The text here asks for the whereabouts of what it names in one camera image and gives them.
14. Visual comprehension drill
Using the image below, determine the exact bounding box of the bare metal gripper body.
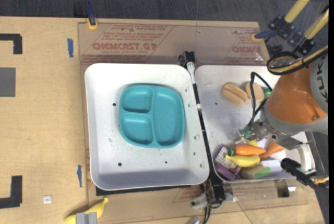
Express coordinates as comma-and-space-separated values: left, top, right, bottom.
237, 120, 278, 144

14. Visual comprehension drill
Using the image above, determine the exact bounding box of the brown cardboard board red print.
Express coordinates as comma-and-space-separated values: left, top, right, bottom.
77, 21, 309, 221

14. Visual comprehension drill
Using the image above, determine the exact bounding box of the black block with thin wires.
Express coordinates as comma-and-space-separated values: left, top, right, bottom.
178, 51, 196, 66
208, 181, 226, 203

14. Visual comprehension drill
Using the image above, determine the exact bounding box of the teal divided plate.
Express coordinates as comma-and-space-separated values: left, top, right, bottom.
118, 83, 186, 150

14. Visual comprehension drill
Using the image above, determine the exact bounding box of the tan and green sandwich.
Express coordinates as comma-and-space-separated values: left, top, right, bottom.
240, 166, 272, 180

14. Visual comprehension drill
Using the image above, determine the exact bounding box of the white plastic tray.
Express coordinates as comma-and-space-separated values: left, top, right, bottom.
194, 64, 318, 182
84, 62, 210, 192

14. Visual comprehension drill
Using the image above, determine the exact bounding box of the yellow banana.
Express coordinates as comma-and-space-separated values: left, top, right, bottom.
64, 197, 110, 224
224, 154, 261, 168

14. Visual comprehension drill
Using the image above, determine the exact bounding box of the orange carrot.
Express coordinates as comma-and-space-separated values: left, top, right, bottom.
227, 145, 267, 157

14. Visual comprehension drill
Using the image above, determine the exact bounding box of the purple block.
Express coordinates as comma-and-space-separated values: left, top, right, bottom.
215, 164, 237, 181

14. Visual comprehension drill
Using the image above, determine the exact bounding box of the thin black and white rod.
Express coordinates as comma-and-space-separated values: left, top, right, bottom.
185, 60, 219, 187

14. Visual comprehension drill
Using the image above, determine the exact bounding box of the black cylinder on white bracket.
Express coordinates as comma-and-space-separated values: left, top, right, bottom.
280, 143, 318, 186

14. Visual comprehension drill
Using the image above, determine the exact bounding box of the orange cone-shaped toy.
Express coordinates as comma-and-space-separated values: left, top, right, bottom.
258, 139, 287, 161

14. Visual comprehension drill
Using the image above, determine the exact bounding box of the colourful printed carton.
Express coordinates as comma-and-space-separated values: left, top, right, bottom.
214, 146, 241, 174

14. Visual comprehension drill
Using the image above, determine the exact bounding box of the tan bread roll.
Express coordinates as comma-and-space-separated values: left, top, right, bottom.
244, 81, 266, 103
221, 82, 248, 105

